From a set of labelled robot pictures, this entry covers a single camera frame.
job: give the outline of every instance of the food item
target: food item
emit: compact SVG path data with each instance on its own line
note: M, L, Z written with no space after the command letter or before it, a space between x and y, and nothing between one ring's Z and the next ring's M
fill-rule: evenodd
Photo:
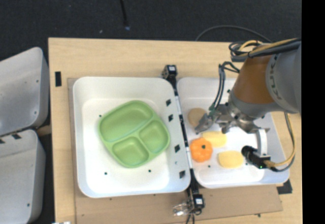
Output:
M225 151L218 154L218 161L224 168L239 168L244 163L243 155L238 151Z
M207 131L202 132L201 135L212 144L212 147L222 147L227 142L227 135L221 131Z
M203 115L207 113L203 108L193 108L187 115L188 122L193 126L196 127L199 124L200 119Z
M198 163L209 160L213 152L211 143L202 137L194 139L189 148L191 150L192 159Z

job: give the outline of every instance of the dark background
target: dark background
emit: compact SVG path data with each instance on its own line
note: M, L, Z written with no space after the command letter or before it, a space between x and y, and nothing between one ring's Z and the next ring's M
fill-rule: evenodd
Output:
M48 37L194 41L205 29L235 25L272 41L301 37L302 0L0 0L0 60L34 46L48 59ZM235 28L219 28L201 41L259 39ZM47 151L43 212L36 223L53 221L51 136Z

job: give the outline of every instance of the tabletop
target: tabletop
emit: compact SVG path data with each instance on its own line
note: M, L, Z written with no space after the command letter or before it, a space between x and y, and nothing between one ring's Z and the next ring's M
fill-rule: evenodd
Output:
M82 212L85 205L90 205L90 200L78 191L74 180L68 80L84 76L159 77L167 64L177 65L179 78L218 77L218 64L230 60L229 43L49 38L48 45L55 221L88 223L87 221L91 221L95 216L100 216L103 220L105 219L103 211L96 211L91 206L87 212ZM236 77L236 74L229 72L227 76ZM272 116L284 153L289 156L292 144L283 113L275 112ZM289 177L293 188L292 194L278 196L274 194L276 188L273 186L256 187L254 191L259 200L263 198L259 198L258 194L265 192L265 196L269 196L265 198L271 198L273 201L271 200L269 204L261 201L255 202L251 197L252 205L245 205L245 200L241 203L236 199L234 201L242 206L242 210L229 210L227 207L224 209L224 214L220 210L220 213L214 215L213 208L207 208L206 213L203 213L196 222L204 224L238 223L239 221L244 223L302 223L301 117L295 114L291 116L291 120L297 137L297 153ZM228 195L234 194L234 189L204 191L204 193L207 193L208 200L211 200L213 196L221 198L222 193L224 193L224 198L229 197ZM130 212L136 216L137 212L141 212L141 208L139 205L135 208L135 203L145 202L153 210L156 204L161 206L166 201L169 202L170 196L161 195L156 196L155 199L134 196L127 201L120 198L115 200L114 207L117 205L123 205L126 209L129 207ZM148 219L148 223L184 222L184 218L166 217L165 219L164 207L160 208L162 210L157 214L153 213L153 216L156 215L159 219ZM114 209L114 212L117 214L116 222L126 221L122 218L125 213L121 213L119 209Z

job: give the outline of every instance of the robotic hand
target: robotic hand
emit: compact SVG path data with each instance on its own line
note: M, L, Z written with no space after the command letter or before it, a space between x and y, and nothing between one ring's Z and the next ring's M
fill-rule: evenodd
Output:
M243 51L250 46L254 46L253 50ZM230 44L232 61L243 61L243 66L239 71L231 62L219 65L217 97L209 108L210 113L205 114L195 128L196 133L209 129L214 123L220 125L223 133L233 126L247 133L256 133L258 149L245 146L242 154L258 168L278 171L275 168L277 164L270 161L270 156L265 156L267 130L262 130L254 121L268 112L283 111L290 135L293 136L288 113L301 114L301 48L300 39L271 44L258 41ZM230 91L228 102L220 104L225 69L238 72L239 76ZM292 163L293 159L294 153L285 163Z

